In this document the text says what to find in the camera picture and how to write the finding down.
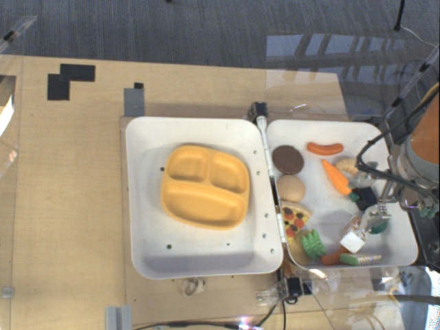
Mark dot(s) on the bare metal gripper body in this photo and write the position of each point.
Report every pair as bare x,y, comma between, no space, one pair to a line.
393,192

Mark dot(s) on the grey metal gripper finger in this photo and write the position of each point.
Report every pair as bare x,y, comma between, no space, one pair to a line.
383,212
369,218

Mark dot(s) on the white cube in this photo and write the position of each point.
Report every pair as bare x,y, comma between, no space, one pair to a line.
352,242

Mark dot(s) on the white plastic tray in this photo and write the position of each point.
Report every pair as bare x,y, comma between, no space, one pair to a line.
330,211
192,253

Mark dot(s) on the orange carrot with green top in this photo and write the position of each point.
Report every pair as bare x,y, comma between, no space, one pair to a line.
336,177

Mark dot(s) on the beige croissant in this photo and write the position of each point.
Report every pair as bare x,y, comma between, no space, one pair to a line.
346,165

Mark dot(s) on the small orange carrot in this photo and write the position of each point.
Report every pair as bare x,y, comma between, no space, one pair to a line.
331,258

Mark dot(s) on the green broccoli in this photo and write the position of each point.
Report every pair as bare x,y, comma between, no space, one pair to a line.
313,244

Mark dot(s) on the toy pizza slice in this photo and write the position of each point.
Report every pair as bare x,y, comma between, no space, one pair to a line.
295,218

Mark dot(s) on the tan bread slice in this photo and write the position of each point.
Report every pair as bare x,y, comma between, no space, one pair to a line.
299,254

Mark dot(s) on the orange sausage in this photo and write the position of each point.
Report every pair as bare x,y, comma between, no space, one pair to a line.
325,148

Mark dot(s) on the beige bread bun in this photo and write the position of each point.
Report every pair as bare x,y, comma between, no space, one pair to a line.
291,187

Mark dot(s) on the brown round biscuit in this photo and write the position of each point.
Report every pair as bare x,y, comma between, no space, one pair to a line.
288,159

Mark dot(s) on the thin black and white rod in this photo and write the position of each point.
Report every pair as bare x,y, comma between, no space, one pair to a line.
266,143

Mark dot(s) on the orange divided plate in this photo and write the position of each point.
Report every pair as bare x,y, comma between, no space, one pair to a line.
206,187

